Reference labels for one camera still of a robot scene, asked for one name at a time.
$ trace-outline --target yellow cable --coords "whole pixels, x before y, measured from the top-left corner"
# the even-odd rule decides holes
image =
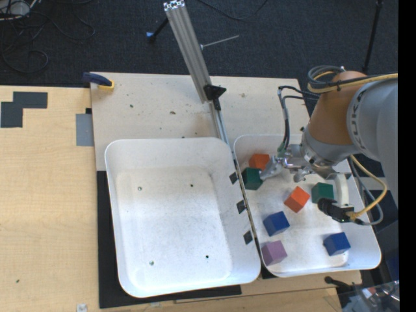
[[[329,74],[331,72],[325,72],[322,73],[318,76],[316,76],[314,79],[318,79],[319,77]],[[392,74],[387,74],[387,75],[379,75],[379,76],[374,76],[374,77],[369,77],[367,79],[363,79],[363,80],[359,80],[359,81],[352,81],[349,83],[344,83],[344,84],[340,84],[340,85],[335,85],[335,86],[328,86],[326,88],[322,88],[322,89],[315,89],[311,86],[310,83],[307,84],[307,88],[310,92],[314,92],[316,94],[323,94],[324,92],[330,92],[330,91],[334,91],[334,90],[338,90],[338,89],[342,89],[348,86],[358,86],[358,85],[364,85],[366,83],[370,83],[370,82],[374,82],[374,81],[380,81],[380,80],[386,80],[386,79],[397,79],[398,78],[398,73],[392,73]]]
[[[379,203],[384,196],[387,194],[387,185],[379,178],[377,178],[374,174],[369,172],[353,155],[351,155],[351,159],[353,162],[363,171],[365,174],[367,174],[369,177],[373,178],[375,181],[379,182],[383,186],[382,193],[376,198],[372,203],[370,203],[366,208],[363,210],[355,213],[355,212],[348,212],[346,215],[354,221],[356,218],[360,217],[362,214],[365,214],[367,211],[370,211],[377,203]]]

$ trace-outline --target clamp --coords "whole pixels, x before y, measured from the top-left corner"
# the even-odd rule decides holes
[[[102,90],[114,90],[114,81],[102,75],[85,72],[81,80],[82,82],[96,83],[97,87]]]

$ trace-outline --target white tray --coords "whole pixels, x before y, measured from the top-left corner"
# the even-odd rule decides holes
[[[118,275],[131,296],[248,283],[260,258],[231,150],[217,138],[117,140],[105,151]]]
[[[275,155],[282,139],[281,135],[243,135],[237,138],[234,152],[240,171],[248,166],[248,161],[254,153]],[[292,137],[291,143],[299,142],[300,135]],[[350,172],[350,167],[344,161],[337,166],[337,170]],[[356,211],[364,208],[353,177],[346,180],[346,186],[340,188],[346,190],[341,192],[336,189],[333,182],[325,181],[316,174],[307,175],[305,181],[295,183],[293,175],[287,169],[283,169],[280,175],[264,181],[258,190],[246,190],[248,207],[260,248],[269,242],[281,240],[288,255],[283,261],[270,265],[267,269],[275,276],[291,277],[377,267],[381,261],[381,252],[370,226],[336,222],[319,211],[317,204],[313,203],[311,198],[298,213],[284,205],[283,202],[296,186],[311,195],[312,187],[318,182],[334,185],[334,194],[340,192],[344,197],[348,197],[348,203],[353,205]],[[282,233],[269,237],[263,220],[279,211],[285,213],[290,227]],[[369,221],[367,215],[360,218]],[[332,233],[342,231],[345,232],[351,248],[340,255],[329,256],[323,246],[323,240]]]

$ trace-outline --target wooden block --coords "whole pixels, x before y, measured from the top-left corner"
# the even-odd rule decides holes
[[[260,179],[259,169],[245,168],[241,172],[241,176],[244,181],[244,187],[248,190],[257,190],[263,184],[263,180]]]
[[[289,226],[289,221],[283,211],[271,214],[263,221],[269,236],[284,232]]]
[[[286,250],[280,240],[270,242],[261,248],[266,266],[281,262],[287,257]]]
[[[324,246],[330,256],[342,254],[351,248],[344,232],[334,233],[324,239]]]
[[[326,183],[317,183],[312,187],[312,202],[318,203],[320,199],[333,199],[333,186]]]
[[[248,161],[248,166],[250,168],[257,168],[261,171],[264,171],[267,163],[270,160],[270,155],[266,153],[255,153],[250,157]]]
[[[305,192],[302,188],[297,186],[291,195],[286,199],[284,204],[298,213],[306,204],[306,201],[310,198],[310,195]]]

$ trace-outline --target tripod leg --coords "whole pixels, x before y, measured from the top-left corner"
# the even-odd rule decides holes
[[[377,0],[377,2],[376,2],[376,15],[374,16],[374,21],[373,21],[373,24],[372,24],[372,31],[371,31],[371,36],[370,36],[369,48],[367,50],[367,56],[365,58],[365,63],[364,63],[364,66],[363,66],[363,73],[367,73],[367,70],[369,68],[372,45],[374,43],[374,37],[376,36],[378,16],[380,15],[380,10],[382,9],[382,6],[383,6],[383,0]]]
[[[153,43],[156,40],[156,36],[162,31],[162,29],[165,27],[165,25],[168,24],[168,19],[165,18],[162,24],[159,25],[159,28],[156,29],[155,32],[147,32],[146,36],[148,37],[148,40],[150,43]]]

